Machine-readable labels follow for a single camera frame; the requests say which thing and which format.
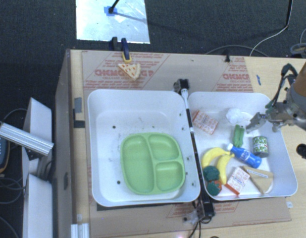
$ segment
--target green can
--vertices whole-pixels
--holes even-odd
[[[253,153],[261,158],[267,157],[268,153],[268,145],[267,138],[264,136],[257,136],[252,139],[253,143]]]

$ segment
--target pizza slice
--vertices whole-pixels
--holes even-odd
[[[137,64],[120,63],[120,64],[118,64],[118,67],[125,74],[127,74],[127,76],[130,77],[133,81],[136,81],[137,78],[140,76],[141,66],[140,66],[139,63],[137,63]]]

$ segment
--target bread slice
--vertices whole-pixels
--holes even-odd
[[[139,63],[137,64],[125,64],[120,63],[118,67],[133,81],[136,81],[137,78],[140,76],[141,66]]]
[[[265,194],[273,182],[273,173],[243,166],[243,169],[250,175],[252,182],[257,186],[262,194]]]

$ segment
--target blue mark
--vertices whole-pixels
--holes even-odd
[[[256,78],[257,78],[258,84],[261,85],[260,77],[258,75],[256,75]]]
[[[111,7],[111,6],[105,6],[105,7],[103,8],[103,10],[104,10],[104,12],[105,12],[105,14],[106,14],[107,16],[114,16],[115,14],[118,13],[118,10],[117,10],[116,7],[113,9],[113,13],[109,13],[109,8],[110,8],[110,7]]]

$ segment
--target black floor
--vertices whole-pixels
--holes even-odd
[[[286,23],[289,0],[145,0],[151,44],[132,51],[205,54],[224,45],[254,47]],[[66,48],[107,50],[108,43],[76,40],[75,0],[0,0],[0,119],[27,108],[30,97],[54,108],[54,94]],[[306,28],[306,0],[294,0],[287,30],[257,49],[271,57],[291,57],[290,47]],[[231,55],[251,50],[229,48]],[[254,52],[253,56],[262,56]],[[7,123],[22,127],[24,113]],[[5,175],[21,177],[20,149],[11,152]],[[0,200],[17,194],[0,188]],[[0,205],[22,236],[22,197]],[[0,237],[13,237],[0,220]]]

